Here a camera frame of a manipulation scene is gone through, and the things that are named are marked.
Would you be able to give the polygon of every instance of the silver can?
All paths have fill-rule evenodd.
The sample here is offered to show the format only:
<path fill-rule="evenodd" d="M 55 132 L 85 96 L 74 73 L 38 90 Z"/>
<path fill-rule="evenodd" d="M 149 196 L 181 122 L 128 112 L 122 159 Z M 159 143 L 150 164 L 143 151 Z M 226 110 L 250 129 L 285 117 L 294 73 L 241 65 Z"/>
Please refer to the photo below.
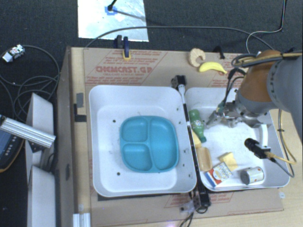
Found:
<path fill-rule="evenodd" d="M 264 179 L 264 172 L 261 167 L 247 168 L 240 173 L 241 180 L 244 184 L 248 185 L 256 183 Z"/>

